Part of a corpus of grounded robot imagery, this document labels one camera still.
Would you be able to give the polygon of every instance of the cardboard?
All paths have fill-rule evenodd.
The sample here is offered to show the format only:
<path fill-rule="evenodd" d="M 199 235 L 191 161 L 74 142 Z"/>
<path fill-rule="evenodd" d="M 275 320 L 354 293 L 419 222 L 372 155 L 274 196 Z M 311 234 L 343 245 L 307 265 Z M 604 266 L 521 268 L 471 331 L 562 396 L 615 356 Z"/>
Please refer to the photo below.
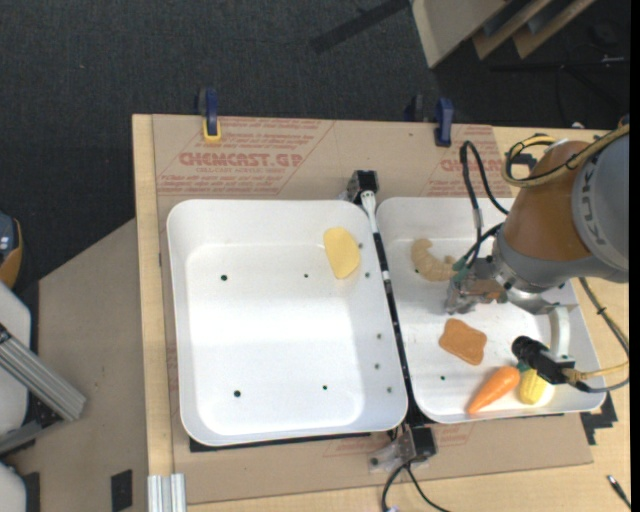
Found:
<path fill-rule="evenodd" d="M 190 198 L 331 199 L 352 173 L 378 173 L 378 202 L 394 196 L 466 196 L 458 151 L 478 149 L 497 197 L 511 195 L 489 126 L 454 125 L 451 147 L 434 142 L 434 125 L 222 117 L 222 139 L 205 142 L 197 116 L 154 115 L 158 230 L 162 268 L 174 471 L 185 474 L 190 504 L 382 484 L 368 454 L 386 433 L 192 452 L 181 425 L 166 218 Z M 473 183 L 484 196 L 473 155 Z M 437 479 L 587 464 L 579 415 L 434 425 L 439 453 L 416 476 Z"/>

